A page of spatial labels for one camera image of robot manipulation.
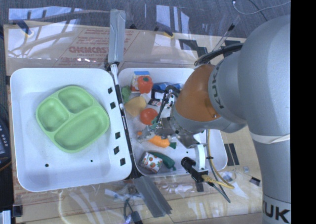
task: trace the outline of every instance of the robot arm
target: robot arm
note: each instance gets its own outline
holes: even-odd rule
[[[205,129],[233,133],[248,125],[263,179],[263,223],[291,223],[290,16],[259,26],[239,52],[197,67],[186,81],[168,128],[187,148]]]

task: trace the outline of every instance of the divided green plate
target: divided green plate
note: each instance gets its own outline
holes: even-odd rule
[[[53,143],[70,153],[88,147],[110,125],[106,110],[78,86],[67,86],[43,100],[36,119]]]

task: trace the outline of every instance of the toy carrot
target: toy carrot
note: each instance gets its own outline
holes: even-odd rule
[[[155,135],[149,140],[150,143],[158,146],[158,147],[172,147],[173,149],[176,149],[177,143],[176,142],[170,142],[168,139],[162,139],[160,136]]]

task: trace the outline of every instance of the toy cucumber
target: toy cucumber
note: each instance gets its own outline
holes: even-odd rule
[[[174,166],[175,165],[174,160],[172,160],[169,156],[166,156],[164,154],[161,154],[159,152],[154,152],[154,151],[148,151],[148,153],[161,158],[163,164],[165,164],[168,169],[172,168],[172,170],[174,170],[174,171],[177,170],[176,167]]]

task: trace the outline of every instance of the red tomato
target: red tomato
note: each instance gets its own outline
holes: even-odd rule
[[[140,121],[145,125],[151,125],[152,120],[157,117],[158,112],[153,108],[146,108],[140,113]]]

